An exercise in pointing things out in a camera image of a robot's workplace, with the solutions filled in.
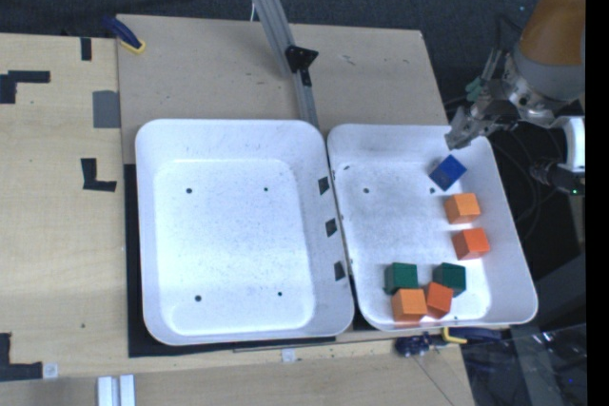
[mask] cube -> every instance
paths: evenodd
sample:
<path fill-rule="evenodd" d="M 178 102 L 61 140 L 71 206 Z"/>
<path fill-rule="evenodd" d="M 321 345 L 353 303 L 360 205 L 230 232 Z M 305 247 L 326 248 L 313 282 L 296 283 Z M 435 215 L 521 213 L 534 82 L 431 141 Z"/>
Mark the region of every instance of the cube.
<path fill-rule="evenodd" d="M 433 281 L 453 290 L 453 298 L 467 289 L 465 268 L 462 265 L 443 262 L 432 271 Z"/>
<path fill-rule="evenodd" d="M 457 158 L 449 154 L 436 168 L 429 173 L 429 178 L 441 189 L 446 191 L 467 170 Z"/>
<path fill-rule="evenodd" d="M 457 193 L 444 201 L 444 212 L 449 223 L 471 223 L 480 214 L 475 193 Z"/>
<path fill-rule="evenodd" d="M 418 288 L 417 265 L 393 262 L 384 269 L 384 292 L 393 295 L 399 288 Z"/>
<path fill-rule="evenodd" d="M 459 261 L 482 257 L 490 250 L 483 228 L 466 228 L 452 237 Z"/>
<path fill-rule="evenodd" d="M 391 297 L 391 309 L 398 323 L 420 321 L 427 315 L 425 292 L 421 288 L 401 288 Z"/>
<path fill-rule="evenodd" d="M 453 290 L 448 286 L 431 281 L 425 293 L 427 315 L 441 319 L 448 315 L 453 302 Z"/>

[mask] green block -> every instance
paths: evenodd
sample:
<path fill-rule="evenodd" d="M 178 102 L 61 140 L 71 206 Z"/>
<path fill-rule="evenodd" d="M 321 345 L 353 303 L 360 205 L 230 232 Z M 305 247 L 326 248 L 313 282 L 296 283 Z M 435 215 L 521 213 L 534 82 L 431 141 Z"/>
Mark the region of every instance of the green block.
<path fill-rule="evenodd" d="M 384 292 L 393 295 L 400 288 L 418 288 L 416 264 L 393 262 L 384 269 Z"/>
<path fill-rule="evenodd" d="M 433 280 L 454 291 L 453 298 L 467 289 L 465 268 L 462 265 L 443 262 L 433 270 Z"/>

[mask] wooden table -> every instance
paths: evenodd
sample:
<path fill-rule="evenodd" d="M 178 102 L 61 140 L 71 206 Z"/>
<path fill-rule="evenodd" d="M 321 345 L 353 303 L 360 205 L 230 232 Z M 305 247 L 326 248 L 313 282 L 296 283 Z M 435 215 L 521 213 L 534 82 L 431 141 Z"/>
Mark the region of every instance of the wooden table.
<path fill-rule="evenodd" d="M 146 41 L 143 54 L 94 38 L 87 61 L 79 38 L 0 34 L 0 74 L 51 74 L 0 105 L 0 333 L 12 332 L 11 363 L 56 363 L 60 376 L 0 383 L 0 404 L 87 404 L 96 377 L 121 374 L 136 375 L 144 404 L 232 404 L 245 393 L 247 404 L 473 404 L 460 349 L 399 358 L 389 338 L 406 333 L 349 330 L 297 348 L 295 363 L 282 363 L 280 348 L 128 357 L 123 165 L 137 127 L 159 116 L 298 114 L 259 24 L 121 19 Z M 320 52 L 310 71 L 324 134 L 345 122 L 446 124 L 420 32 L 292 28 Z M 162 49 L 169 42 L 174 50 Z M 93 93 L 106 90 L 120 92 L 122 128 L 94 126 Z M 83 189 L 83 158 L 115 191 Z"/>

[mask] white tray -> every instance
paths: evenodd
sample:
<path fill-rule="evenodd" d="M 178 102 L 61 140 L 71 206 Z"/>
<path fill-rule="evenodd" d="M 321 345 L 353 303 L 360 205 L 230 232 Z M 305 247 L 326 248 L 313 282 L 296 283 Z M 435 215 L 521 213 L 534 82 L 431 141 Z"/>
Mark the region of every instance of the white tray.
<path fill-rule="evenodd" d="M 535 286 L 503 192 L 492 148 L 483 137 L 452 151 L 467 171 L 447 191 L 429 178 L 448 154 L 449 126 L 343 125 L 328 135 L 345 244 L 359 307 L 374 327 L 393 331 L 435 326 L 506 325 L 529 321 L 537 313 Z M 449 224 L 443 201 L 448 195 L 476 193 L 481 216 L 472 223 Z M 491 250 L 480 259 L 458 261 L 451 235 L 481 226 Z M 432 280 L 442 262 L 466 268 L 467 289 L 453 299 L 443 319 L 418 324 L 393 320 L 383 271 L 391 262 L 417 264 L 420 286 Z"/>
<path fill-rule="evenodd" d="M 135 150 L 153 336 L 185 345 L 330 337 L 349 326 L 354 303 L 315 127 L 156 120 Z"/>

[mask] blue block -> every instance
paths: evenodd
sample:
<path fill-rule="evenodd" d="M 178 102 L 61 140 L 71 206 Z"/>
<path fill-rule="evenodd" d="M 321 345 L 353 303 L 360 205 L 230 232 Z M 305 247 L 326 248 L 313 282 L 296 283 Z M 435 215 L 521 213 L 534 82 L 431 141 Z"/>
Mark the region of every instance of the blue block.
<path fill-rule="evenodd" d="M 429 178 L 446 191 L 456 180 L 463 176 L 465 171 L 467 171 L 467 168 L 463 164 L 457 161 L 454 156 L 448 155 L 444 161 L 429 173 Z"/>

